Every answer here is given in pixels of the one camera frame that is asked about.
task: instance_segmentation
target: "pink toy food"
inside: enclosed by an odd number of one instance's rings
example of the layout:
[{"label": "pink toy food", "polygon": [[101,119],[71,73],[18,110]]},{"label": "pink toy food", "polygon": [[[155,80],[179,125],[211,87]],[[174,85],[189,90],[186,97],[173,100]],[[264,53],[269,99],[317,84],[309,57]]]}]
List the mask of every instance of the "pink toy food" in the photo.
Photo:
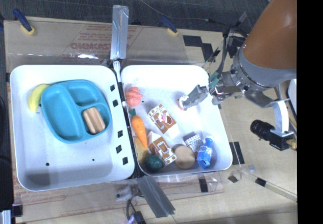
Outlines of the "pink toy food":
[{"label": "pink toy food", "polygon": [[131,87],[128,92],[126,92],[126,102],[130,106],[137,106],[140,104],[142,94],[139,92],[138,87]]}]

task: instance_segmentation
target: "blue plate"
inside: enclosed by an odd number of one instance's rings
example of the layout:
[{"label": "blue plate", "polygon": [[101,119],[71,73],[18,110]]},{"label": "blue plate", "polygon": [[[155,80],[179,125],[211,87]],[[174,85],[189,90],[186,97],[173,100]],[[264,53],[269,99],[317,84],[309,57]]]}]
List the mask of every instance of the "blue plate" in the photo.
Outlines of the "blue plate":
[{"label": "blue plate", "polygon": [[[40,103],[50,130],[63,142],[81,142],[93,138],[111,125],[111,112],[104,96],[87,80],[54,84],[44,90]],[[105,123],[105,129],[97,134],[90,133],[83,119],[83,111],[91,107],[98,109]]]}]

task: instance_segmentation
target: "banana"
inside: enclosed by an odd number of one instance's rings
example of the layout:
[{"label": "banana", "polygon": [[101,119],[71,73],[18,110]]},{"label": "banana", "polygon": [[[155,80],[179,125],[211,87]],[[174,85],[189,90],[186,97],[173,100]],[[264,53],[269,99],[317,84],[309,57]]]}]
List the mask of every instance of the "banana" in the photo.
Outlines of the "banana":
[{"label": "banana", "polygon": [[36,112],[40,103],[40,98],[43,91],[48,88],[48,84],[40,84],[34,88],[28,98],[28,106],[32,112]]}]

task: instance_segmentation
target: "metal bracket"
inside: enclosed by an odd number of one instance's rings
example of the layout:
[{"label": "metal bracket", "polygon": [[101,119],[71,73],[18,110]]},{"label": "metal bracket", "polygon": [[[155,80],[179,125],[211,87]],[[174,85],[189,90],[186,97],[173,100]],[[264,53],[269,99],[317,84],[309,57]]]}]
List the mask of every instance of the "metal bracket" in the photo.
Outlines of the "metal bracket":
[{"label": "metal bracket", "polygon": [[11,224],[10,210],[4,210],[0,212],[0,224]]},{"label": "metal bracket", "polygon": [[289,117],[288,117],[287,107],[285,104],[285,102],[288,100],[289,98],[271,102],[271,106],[274,110],[275,121],[276,121],[275,129],[271,130],[271,132],[280,137],[285,137],[294,133],[292,131],[288,131]]}]

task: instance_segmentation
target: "toy carrot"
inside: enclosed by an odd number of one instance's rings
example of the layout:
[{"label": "toy carrot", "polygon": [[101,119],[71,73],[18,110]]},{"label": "toy carrot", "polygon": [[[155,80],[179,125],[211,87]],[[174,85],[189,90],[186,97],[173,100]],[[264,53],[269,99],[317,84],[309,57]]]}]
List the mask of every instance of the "toy carrot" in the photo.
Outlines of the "toy carrot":
[{"label": "toy carrot", "polygon": [[145,148],[148,147],[146,128],[140,116],[137,116],[134,110],[131,110],[131,126],[134,129],[139,141]]}]

